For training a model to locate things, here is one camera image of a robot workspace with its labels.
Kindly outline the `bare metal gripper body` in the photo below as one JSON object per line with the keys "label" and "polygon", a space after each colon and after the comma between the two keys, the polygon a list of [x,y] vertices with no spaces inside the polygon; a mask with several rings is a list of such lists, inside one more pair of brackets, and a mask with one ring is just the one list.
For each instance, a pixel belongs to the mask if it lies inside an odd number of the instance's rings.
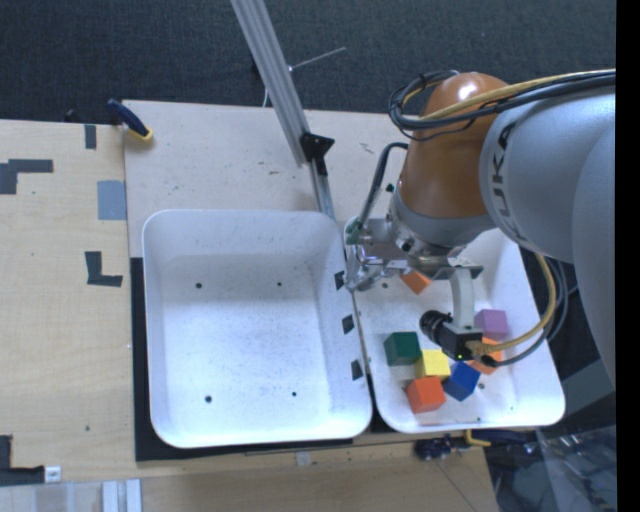
{"label": "bare metal gripper body", "polygon": [[354,271],[382,274],[384,271],[416,270],[438,274],[451,267],[468,243],[452,247],[422,240],[416,233],[385,217],[354,220]]}

